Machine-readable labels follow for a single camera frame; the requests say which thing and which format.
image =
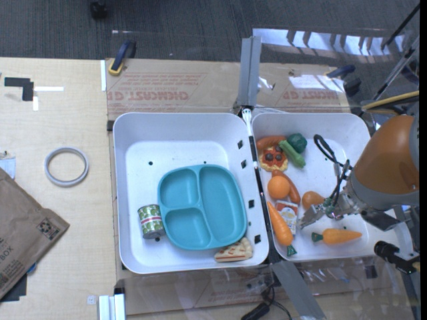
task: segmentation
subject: wooden table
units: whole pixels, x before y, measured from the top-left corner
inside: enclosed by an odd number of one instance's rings
[[[15,154],[16,182],[42,206],[71,224],[28,276],[27,295],[19,301],[0,303],[0,319],[96,319],[97,297],[112,295],[117,281],[111,153],[101,61],[0,58],[0,72],[0,150]],[[32,102],[22,101],[21,88],[4,87],[4,77],[30,78],[35,87],[63,87],[63,91],[38,92],[39,106],[34,111]],[[52,184],[43,168],[46,156],[64,146],[81,149],[89,159],[85,180],[69,188]],[[68,175],[60,176],[63,179],[75,177],[80,171],[81,163],[67,155],[52,168],[54,174]],[[331,319],[357,319],[357,313],[374,306],[372,312],[381,317],[379,304],[397,305],[409,319],[410,303],[396,276],[392,287],[370,289],[368,285],[370,296],[363,299],[349,292],[323,295],[317,300]],[[280,301],[293,316],[298,315],[288,299]],[[240,318],[257,304],[129,318]],[[278,316],[284,313],[273,307],[266,319]]]

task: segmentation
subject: brown paper bag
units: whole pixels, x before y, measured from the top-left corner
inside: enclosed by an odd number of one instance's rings
[[[68,227],[0,168],[0,299]]]

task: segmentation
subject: tin can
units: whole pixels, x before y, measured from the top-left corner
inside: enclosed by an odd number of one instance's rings
[[[140,207],[138,215],[143,238],[153,239],[166,234],[161,220],[159,205],[150,204]]]

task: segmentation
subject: sausage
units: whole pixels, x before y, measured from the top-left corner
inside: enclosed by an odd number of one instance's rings
[[[300,196],[300,193],[298,192],[294,182],[285,173],[283,173],[279,169],[274,169],[272,171],[272,177],[275,177],[276,175],[281,175],[282,177],[285,177],[286,180],[289,181],[289,185],[291,187],[290,192],[289,192],[289,198],[291,199],[292,203],[299,205],[301,202],[301,196]]]
[[[280,141],[286,140],[286,137],[281,135],[266,136],[256,141],[256,149],[262,151],[264,148],[277,145]]]

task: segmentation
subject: white plastic tray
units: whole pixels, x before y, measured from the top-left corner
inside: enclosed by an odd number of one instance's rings
[[[252,267],[268,254],[268,239],[245,123],[229,113],[127,113],[113,128],[119,252],[134,273],[162,273],[226,267]],[[244,200],[246,237],[254,255],[217,263],[218,249],[190,251],[166,236],[143,239],[137,210],[157,203],[157,186],[172,169],[204,163],[221,165],[236,178]]]
[[[306,166],[303,169],[296,168],[292,162],[288,163],[286,175],[295,183],[300,195],[312,190],[324,197],[328,197],[336,186],[334,166],[327,160],[314,143],[313,136],[321,135],[335,152],[339,162],[350,160],[355,165],[362,154],[370,135],[363,120],[353,114],[336,113],[261,113],[252,121],[254,137],[261,139],[269,135],[285,135],[301,133],[308,141],[303,152]],[[271,173],[263,169],[261,179],[266,194],[266,199],[274,205],[275,200],[270,199],[267,183]],[[304,214],[304,208],[299,206],[298,218]],[[349,243],[339,245],[326,245],[323,242],[313,243],[312,232],[322,233],[328,227],[340,227],[359,231],[362,237]],[[383,240],[398,246],[398,240],[394,231],[383,232],[361,218],[360,215],[345,216],[341,221],[335,221],[326,216],[314,224],[297,229],[292,246],[298,252],[287,256],[286,247],[280,245],[274,237],[278,253],[290,261],[313,261],[320,259],[335,259],[345,257],[357,257],[374,255],[374,246],[377,241]]]

